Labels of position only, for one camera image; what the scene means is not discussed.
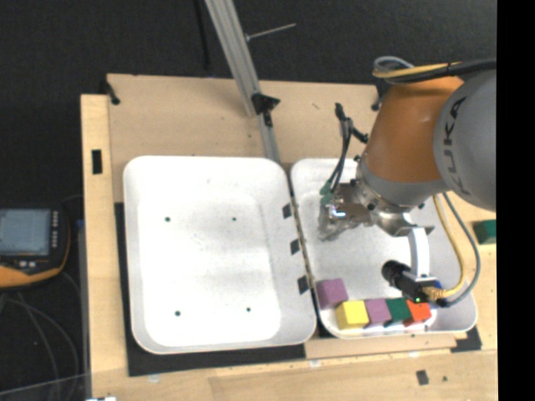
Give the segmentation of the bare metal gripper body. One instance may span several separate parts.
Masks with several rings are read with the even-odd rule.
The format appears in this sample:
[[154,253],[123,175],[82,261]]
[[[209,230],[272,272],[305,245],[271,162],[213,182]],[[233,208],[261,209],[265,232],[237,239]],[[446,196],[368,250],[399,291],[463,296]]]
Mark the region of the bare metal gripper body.
[[377,195],[364,182],[340,183],[328,193],[331,219],[353,222],[357,226],[377,226],[393,237],[408,236],[416,228],[430,235],[434,226],[418,226],[410,220],[414,206],[395,205]]

